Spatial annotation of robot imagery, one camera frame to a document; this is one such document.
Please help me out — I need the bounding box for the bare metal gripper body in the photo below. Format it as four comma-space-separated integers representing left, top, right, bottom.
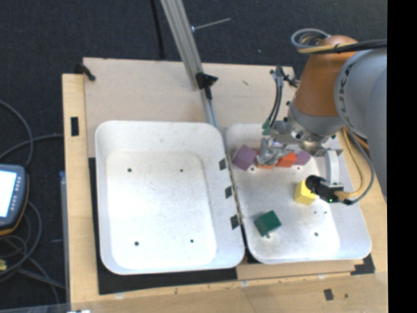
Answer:
266, 119, 330, 158

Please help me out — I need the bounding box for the large purple cube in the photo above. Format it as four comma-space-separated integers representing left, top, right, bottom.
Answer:
231, 145, 259, 171

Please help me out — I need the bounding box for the small purple cube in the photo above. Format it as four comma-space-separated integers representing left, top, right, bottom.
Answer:
295, 150, 312, 167

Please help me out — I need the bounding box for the yellow cube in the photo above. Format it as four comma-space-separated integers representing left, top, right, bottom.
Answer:
293, 179, 317, 206

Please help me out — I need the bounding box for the green cube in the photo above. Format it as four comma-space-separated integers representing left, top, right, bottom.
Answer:
253, 210, 283, 238

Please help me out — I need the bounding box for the white plastic tray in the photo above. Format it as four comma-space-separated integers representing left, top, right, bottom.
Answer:
223, 123, 373, 265
94, 119, 246, 276

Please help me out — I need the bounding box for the pale brown flat board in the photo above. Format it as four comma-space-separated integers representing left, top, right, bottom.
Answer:
82, 56, 366, 282

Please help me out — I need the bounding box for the black cylinder on white bracket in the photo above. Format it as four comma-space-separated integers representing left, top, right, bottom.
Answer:
305, 148, 345, 205

